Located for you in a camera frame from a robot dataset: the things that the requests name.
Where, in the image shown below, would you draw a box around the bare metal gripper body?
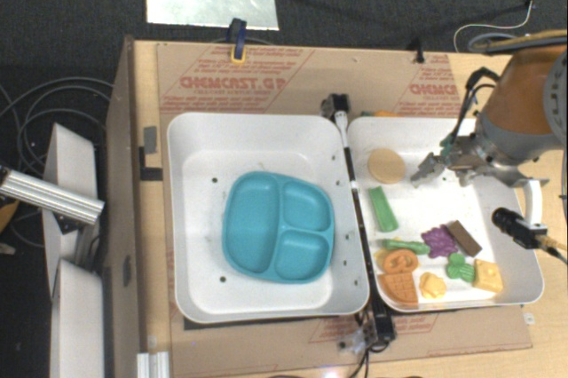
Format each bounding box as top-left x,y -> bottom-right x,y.
439,134 -> 525,189

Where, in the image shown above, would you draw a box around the white plastic tray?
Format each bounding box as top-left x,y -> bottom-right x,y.
345,114 -> 546,315
166,111 -> 371,325

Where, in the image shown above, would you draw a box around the tan round biscuit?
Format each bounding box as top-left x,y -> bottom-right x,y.
367,147 -> 407,185

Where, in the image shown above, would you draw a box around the green celery stick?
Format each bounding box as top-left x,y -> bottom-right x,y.
367,185 -> 399,233

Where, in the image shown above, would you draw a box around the purple grapes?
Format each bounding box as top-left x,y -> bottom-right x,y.
421,224 -> 460,259

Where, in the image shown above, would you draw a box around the thin black and white rod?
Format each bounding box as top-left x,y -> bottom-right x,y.
334,111 -> 379,307

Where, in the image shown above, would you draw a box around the brown chocolate bar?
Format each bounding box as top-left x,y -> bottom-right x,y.
445,219 -> 484,259

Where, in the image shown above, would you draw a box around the green pickle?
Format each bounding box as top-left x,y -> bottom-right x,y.
382,238 -> 431,256

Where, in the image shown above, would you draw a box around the orange pretzel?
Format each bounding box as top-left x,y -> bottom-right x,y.
382,248 -> 420,276

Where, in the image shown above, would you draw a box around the green broccoli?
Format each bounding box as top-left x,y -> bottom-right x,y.
445,252 -> 477,282

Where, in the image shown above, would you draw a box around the yellow lumpy toy food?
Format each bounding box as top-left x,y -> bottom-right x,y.
418,272 -> 447,300

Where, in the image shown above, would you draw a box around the yellow cheese wedge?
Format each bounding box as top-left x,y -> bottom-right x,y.
471,258 -> 505,295

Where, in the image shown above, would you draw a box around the orange waffle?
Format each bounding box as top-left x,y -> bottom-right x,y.
377,272 -> 420,306

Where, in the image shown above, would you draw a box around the blue divided plate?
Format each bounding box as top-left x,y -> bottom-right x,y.
221,169 -> 336,286

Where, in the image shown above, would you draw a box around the brown cardboard board red print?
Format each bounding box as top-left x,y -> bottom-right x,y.
154,41 -> 534,358

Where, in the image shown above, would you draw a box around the black cylinder on white bracket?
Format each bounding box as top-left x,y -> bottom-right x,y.
491,177 -> 550,251

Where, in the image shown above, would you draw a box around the black block with thin wires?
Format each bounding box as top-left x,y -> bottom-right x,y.
320,92 -> 352,121
359,303 -> 397,347

